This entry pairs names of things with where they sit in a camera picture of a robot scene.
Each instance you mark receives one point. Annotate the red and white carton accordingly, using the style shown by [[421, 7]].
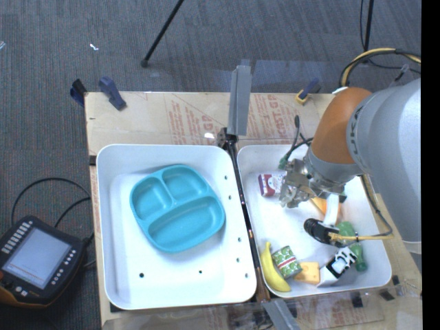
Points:
[[269, 184]]

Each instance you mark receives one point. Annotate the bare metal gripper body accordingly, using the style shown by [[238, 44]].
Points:
[[297, 177]]

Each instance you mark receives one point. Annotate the white plastic tray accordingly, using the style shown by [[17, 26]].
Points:
[[178, 280], [275, 218]]

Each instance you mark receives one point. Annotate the green bottle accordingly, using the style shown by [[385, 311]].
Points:
[[361, 258]]

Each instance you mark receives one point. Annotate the orange wedge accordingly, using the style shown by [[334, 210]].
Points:
[[319, 203]]

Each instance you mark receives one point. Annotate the black cylinder on white bracket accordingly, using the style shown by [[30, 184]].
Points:
[[318, 229]]

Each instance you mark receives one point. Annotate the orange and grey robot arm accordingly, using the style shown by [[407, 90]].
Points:
[[385, 143]]

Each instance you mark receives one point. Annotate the yellow banana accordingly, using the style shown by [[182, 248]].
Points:
[[271, 273]]

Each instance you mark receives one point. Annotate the green and white can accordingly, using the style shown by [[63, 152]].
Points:
[[287, 261]]

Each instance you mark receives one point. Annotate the blue divided plate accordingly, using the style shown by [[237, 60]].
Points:
[[178, 208]]

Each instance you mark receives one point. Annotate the black tripod leg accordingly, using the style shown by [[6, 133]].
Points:
[[370, 16], [165, 27]]

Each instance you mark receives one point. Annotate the black and white carton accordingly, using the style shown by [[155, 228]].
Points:
[[338, 265]]

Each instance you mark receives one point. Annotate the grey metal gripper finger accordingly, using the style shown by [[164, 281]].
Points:
[[284, 195], [296, 200]]

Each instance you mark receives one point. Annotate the yellow cheese wedge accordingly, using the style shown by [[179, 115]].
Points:
[[308, 273]]

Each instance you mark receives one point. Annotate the brown cardboard board, red print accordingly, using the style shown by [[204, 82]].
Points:
[[137, 122]]

